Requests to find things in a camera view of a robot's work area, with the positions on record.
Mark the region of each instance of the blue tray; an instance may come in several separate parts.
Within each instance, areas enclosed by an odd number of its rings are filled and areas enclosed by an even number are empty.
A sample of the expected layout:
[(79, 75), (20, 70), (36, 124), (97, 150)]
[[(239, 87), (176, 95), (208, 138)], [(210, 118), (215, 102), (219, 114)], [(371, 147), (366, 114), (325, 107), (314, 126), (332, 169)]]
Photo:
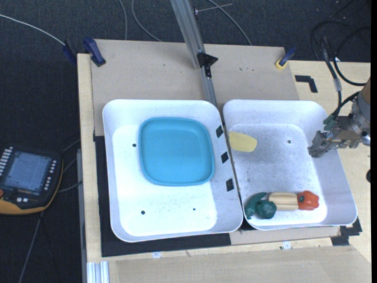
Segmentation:
[(198, 121), (179, 117), (146, 120), (139, 132), (144, 176), (163, 186), (193, 186), (214, 175), (214, 157), (207, 129)]

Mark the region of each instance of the robotic claw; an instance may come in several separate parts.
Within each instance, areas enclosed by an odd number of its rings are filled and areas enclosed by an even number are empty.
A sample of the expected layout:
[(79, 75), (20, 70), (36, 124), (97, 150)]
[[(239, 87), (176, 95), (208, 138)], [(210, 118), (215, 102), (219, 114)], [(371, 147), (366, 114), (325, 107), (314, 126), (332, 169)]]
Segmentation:
[[(352, 101), (352, 111), (348, 116), (339, 116), (340, 108)], [(371, 79), (363, 90), (349, 97), (324, 123), (325, 131), (317, 131), (309, 147), (309, 154), (321, 157), (337, 148), (356, 148), (359, 143), (371, 146)]]

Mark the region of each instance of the screen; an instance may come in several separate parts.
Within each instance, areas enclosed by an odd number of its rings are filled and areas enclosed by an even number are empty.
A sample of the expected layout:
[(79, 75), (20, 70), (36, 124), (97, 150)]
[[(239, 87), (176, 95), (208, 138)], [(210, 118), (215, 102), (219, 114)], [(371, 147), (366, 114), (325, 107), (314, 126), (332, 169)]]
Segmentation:
[(17, 187), (39, 195), (50, 164), (49, 157), (15, 152), (13, 164), (6, 176), (4, 186)]

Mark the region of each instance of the toy sink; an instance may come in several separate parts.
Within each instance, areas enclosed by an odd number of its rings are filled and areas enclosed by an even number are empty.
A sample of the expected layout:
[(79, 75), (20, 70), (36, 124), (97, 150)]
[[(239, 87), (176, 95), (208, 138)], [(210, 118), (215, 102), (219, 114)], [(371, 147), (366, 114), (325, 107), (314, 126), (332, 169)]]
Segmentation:
[(227, 132), (254, 137), (253, 152), (232, 149), (243, 206), (259, 192), (300, 193), (320, 197), (315, 210), (277, 211), (272, 219), (253, 216), (256, 229), (348, 225), (357, 217), (355, 202), (336, 150), (312, 158), (307, 148), (327, 118), (311, 101), (232, 100), (223, 109)]
[(232, 232), (243, 221), (219, 111), (206, 101), (103, 109), (110, 222), (126, 242)]

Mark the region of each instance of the black bracket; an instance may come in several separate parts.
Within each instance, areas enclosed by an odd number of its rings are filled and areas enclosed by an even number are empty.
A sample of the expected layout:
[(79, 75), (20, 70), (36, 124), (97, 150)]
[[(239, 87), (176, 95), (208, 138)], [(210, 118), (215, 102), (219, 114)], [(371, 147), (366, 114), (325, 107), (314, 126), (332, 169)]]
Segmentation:
[(208, 78), (212, 78), (211, 66), (215, 62), (217, 62), (218, 58), (212, 57), (211, 55), (200, 52), (200, 53), (197, 54), (197, 59), (198, 59), (198, 62), (199, 62), (199, 66), (200, 67), (204, 66), (204, 69), (206, 71), (206, 76)]
[(346, 226), (340, 227), (340, 236), (331, 237), (331, 242), (333, 246), (344, 246), (349, 245), (350, 236), (360, 236), (362, 232), (359, 218), (352, 224), (352, 227), (348, 228)]
[(312, 93), (318, 93), (318, 89), (314, 80), (308, 75), (295, 75), (296, 82), (309, 83)]

